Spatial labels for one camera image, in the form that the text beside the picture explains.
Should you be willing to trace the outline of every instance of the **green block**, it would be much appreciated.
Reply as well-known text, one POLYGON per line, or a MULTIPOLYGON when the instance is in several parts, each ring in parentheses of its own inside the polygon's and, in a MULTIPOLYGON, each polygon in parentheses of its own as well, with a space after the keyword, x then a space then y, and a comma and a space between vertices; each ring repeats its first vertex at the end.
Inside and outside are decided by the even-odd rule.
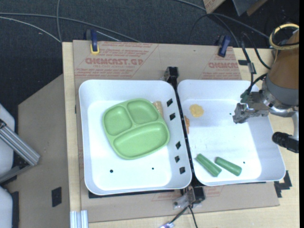
POLYGON ((222 169, 218 167, 216 164, 208 160, 205 156, 202 154, 198 154, 198 156, 195 158, 205 169, 214 177, 217 177, 222 169))
POLYGON ((242 168, 240 166, 231 163, 229 161, 226 161, 223 158, 217 157, 215 159, 215 163, 236 176, 239 176, 242 172, 242 168))

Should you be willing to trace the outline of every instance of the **wooden table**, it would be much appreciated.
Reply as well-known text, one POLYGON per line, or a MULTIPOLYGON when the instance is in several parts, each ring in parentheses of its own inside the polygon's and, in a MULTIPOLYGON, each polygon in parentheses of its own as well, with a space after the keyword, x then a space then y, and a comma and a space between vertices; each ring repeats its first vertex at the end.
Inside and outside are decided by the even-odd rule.
MULTIPOLYGON (((266 63, 273 60, 270 49, 260 49, 260 55, 266 63)), ((234 48, 237 60, 245 57, 240 48, 234 48)), ((248 54, 254 62, 258 75, 267 70, 259 63, 253 49, 248 49, 248 54)), ((75 115, 75 82, 73 66, 73 43, 63 43, 63 69, 65 85, 66 105, 66 140, 69 175, 70 211, 81 210, 80 181, 78 169, 77 130, 75 115)), ((242 79, 250 80, 250 74, 246 66, 240 66, 242 79)), ((270 121, 274 132, 280 131, 293 134, 293 122, 291 118, 282 118, 270 115, 270 121)), ((280 147, 286 169, 289 171, 292 187, 282 191, 280 206, 258 209, 242 209, 234 211, 209 212, 195 214, 199 228, 295 228, 300 227, 299 218, 299 155, 280 147)), ((120 220, 90 223, 90 228, 157 228, 172 220, 173 217, 141 218, 132 220, 120 220)), ((175 227, 195 227, 192 216, 182 215, 175 222, 175 227)))

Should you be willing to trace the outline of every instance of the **robotic arm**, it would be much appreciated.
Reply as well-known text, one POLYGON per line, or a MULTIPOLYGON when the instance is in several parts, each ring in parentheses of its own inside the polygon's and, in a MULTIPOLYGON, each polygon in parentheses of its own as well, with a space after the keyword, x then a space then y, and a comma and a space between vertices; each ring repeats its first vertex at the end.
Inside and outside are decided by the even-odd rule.
POLYGON ((291 151, 299 152, 299 27, 286 24, 274 30, 270 44, 280 52, 270 71, 263 75, 264 81, 259 92, 246 90, 237 104, 233 121, 244 123, 250 117, 267 116, 269 113, 281 117, 292 117, 294 135, 276 132, 273 141, 291 151), (286 44, 273 43, 275 33, 284 27, 296 27, 286 44))

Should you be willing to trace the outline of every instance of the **white tray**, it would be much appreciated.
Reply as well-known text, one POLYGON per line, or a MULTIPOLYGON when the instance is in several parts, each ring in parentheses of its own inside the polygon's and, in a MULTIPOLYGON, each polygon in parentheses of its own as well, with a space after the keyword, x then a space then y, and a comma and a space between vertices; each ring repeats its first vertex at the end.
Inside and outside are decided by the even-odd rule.
POLYGON ((205 185, 276 181, 285 175, 281 153, 272 141, 269 118, 233 122, 240 95, 249 85, 249 81, 240 80, 184 80, 178 85, 183 114, 190 120, 188 139, 195 176, 205 185), (201 117, 192 116, 189 107, 193 104, 204 109, 201 117), (235 176, 222 169, 218 177, 213 177, 195 160, 199 153, 211 161, 222 157, 242 167, 242 173, 235 176))
POLYGON ((97 195, 182 189, 192 179, 181 118, 172 86, 164 81, 87 80, 79 88, 87 188, 97 195), (102 115, 109 107, 136 98, 161 101, 169 143, 136 160, 124 160, 104 133, 102 115))

